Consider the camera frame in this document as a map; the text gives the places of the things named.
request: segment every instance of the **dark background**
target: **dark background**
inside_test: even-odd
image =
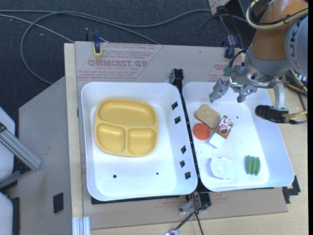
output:
[[[243,11],[251,1],[231,0],[226,7],[232,15],[244,18]],[[46,15],[34,11],[74,11],[124,24],[149,25],[198,9],[210,9],[208,0],[0,0],[0,107],[18,124],[18,109],[50,86],[34,76],[22,60],[21,41],[30,24],[2,15],[33,22]],[[218,18],[205,24],[211,17],[208,12],[194,12],[160,26],[128,29],[163,45],[219,47],[227,34]],[[247,47],[255,31],[240,20],[236,23]],[[70,15],[53,15],[38,24],[72,41],[85,41],[87,28],[98,29],[109,42],[153,44],[114,26]],[[70,42],[34,26],[23,40],[23,56],[35,74],[54,83],[65,75],[64,43]]]

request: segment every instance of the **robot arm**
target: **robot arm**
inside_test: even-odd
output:
[[[229,87],[238,92],[238,102],[257,91],[273,88],[275,106],[258,106],[255,113],[267,120],[286,122],[286,82],[281,78],[290,69],[308,76],[308,3],[304,0],[271,0],[260,23],[250,18],[250,10],[260,0],[251,3],[246,13],[250,26],[256,28],[251,45],[241,66],[228,67],[209,95],[210,101],[223,96]]]

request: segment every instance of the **white tray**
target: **white tray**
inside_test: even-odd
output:
[[[94,137],[96,108],[102,100],[111,97],[141,100],[155,108],[159,137],[153,153],[145,157],[122,157],[105,153],[98,147]],[[176,87],[168,83],[90,82],[81,91],[81,101],[87,187],[95,199],[187,195],[196,189],[197,174]],[[175,102],[178,106],[172,109]]]
[[[217,112],[227,115],[234,121],[234,126],[220,149],[206,141],[193,136],[200,178],[211,191],[226,191],[248,188],[267,188],[288,186],[294,180],[293,169],[283,142],[279,126],[264,120],[254,113],[258,105],[271,105],[267,91],[258,89],[246,97],[242,103],[237,102],[238,93],[229,88],[227,93],[213,103],[209,94],[215,83],[190,82],[183,87],[191,128],[198,122],[194,116],[201,105],[207,104]],[[259,157],[261,171],[249,175],[245,170],[245,156]],[[234,179],[219,179],[210,170],[210,159],[225,157],[235,166]]]

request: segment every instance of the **yellow clip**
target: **yellow clip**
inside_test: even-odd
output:
[[[96,48],[93,46],[93,55],[95,57],[101,57],[102,56],[102,48],[101,48],[101,46],[100,46],[100,52],[99,53],[96,52]]]

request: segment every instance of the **yellow plate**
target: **yellow plate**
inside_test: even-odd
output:
[[[107,153],[147,156],[157,146],[157,113],[143,101],[108,98],[97,107],[94,133],[98,146]]]

